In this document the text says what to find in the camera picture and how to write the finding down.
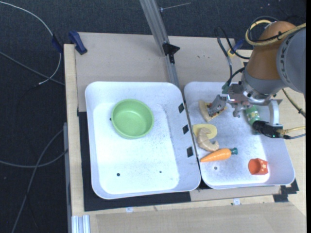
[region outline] wooden table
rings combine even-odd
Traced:
[[[64,45],[72,221],[84,219],[85,227],[90,227],[92,233],[306,232],[305,137],[286,141],[299,187],[297,194],[288,196],[289,202],[275,202],[273,195],[282,194],[280,186],[196,189],[190,192],[191,202],[86,212],[77,116],[77,111],[86,111],[86,86],[93,81],[168,82],[168,76],[164,57],[157,53],[152,35],[80,36],[88,49],[87,58],[75,51],[73,44]],[[191,81],[223,82],[228,78],[228,63],[215,38],[171,36],[170,42],[181,48],[175,54],[181,90]],[[238,57],[232,58],[232,64],[234,71],[242,67]],[[305,108],[302,94],[288,91]],[[305,125],[305,119],[282,92],[277,98],[283,99],[279,109],[284,128]],[[74,228],[72,232],[88,231]]]

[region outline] white cable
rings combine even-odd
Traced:
[[[28,14],[34,16],[34,17],[37,18],[40,22],[42,22],[42,24],[44,25],[44,27],[46,27],[47,30],[49,31],[50,35],[53,36],[52,31],[51,31],[51,30],[49,29],[49,27],[45,24],[45,22],[44,22],[41,18],[39,18],[38,16],[36,16],[34,13],[31,13],[31,12],[28,11],[28,10],[25,10],[25,9],[23,9],[23,8],[20,8],[20,7],[17,7],[17,6],[15,6],[15,5],[12,5],[12,4],[7,3],[7,2],[0,1],[0,3],[5,4],[5,5],[12,6],[12,7],[16,8],[16,9],[22,10],[22,11],[24,11],[24,12],[26,12],[26,13],[28,13]],[[41,85],[41,84],[45,83],[46,81],[50,80],[50,79],[57,73],[57,71],[58,71],[58,69],[59,69],[59,67],[60,67],[61,59],[62,59],[62,54],[59,53],[58,65],[57,65],[57,68],[56,68],[55,72],[50,76],[49,79],[46,79],[45,81],[40,82],[39,85]]]

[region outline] black connector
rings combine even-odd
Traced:
[[[283,126],[271,126],[265,121],[255,121],[253,123],[253,129],[270,138],[283,138],[277,130],[282,130]]]

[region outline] black clip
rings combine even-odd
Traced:
[[[178,50],[180,50],[180,47],[171,45],[171,44],[169,44],[169,43],[164,43],[164,44],[162,45],[162,47],[163,47],[163,50],[164,50],[165,55],[169,55],[170,62],[171,62],[172,64],[175,64],[174,54],[175,54]]]
[[[85,54],[87,52],[87,49],[84,47],[82,40],[76,31],[70,31],[69,34],[69,39],[72,43],[75,43],[75,49],[79,52],[79,54]]]

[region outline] green plate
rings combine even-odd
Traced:
[[[150,132],[154,125],[154,116],[145,103],[126,99],[113,107],[111,121],[119,135],[126,139],[136,139]]]

